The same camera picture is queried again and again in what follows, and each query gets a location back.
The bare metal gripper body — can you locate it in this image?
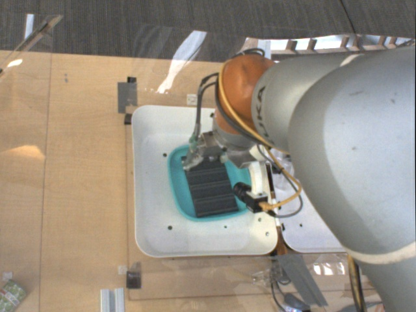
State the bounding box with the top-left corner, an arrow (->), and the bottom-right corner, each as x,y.
197,131 -> 257,169

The black cylinder on white bracket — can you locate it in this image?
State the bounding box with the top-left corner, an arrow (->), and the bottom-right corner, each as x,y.
232,160 -> 272,214

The black ribbed block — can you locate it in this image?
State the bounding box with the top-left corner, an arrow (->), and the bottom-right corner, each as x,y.
183,159 -> 241,220

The green and white packet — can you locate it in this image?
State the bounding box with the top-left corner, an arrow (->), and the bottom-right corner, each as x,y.
0,278 -> 27,312

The blue divided plate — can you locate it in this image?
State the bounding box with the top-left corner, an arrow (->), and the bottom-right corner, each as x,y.
166,144 -> 254,223

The white plastic tray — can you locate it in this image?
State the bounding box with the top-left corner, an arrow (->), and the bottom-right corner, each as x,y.
268,146 -> 349,255
131,105 -> 280,259

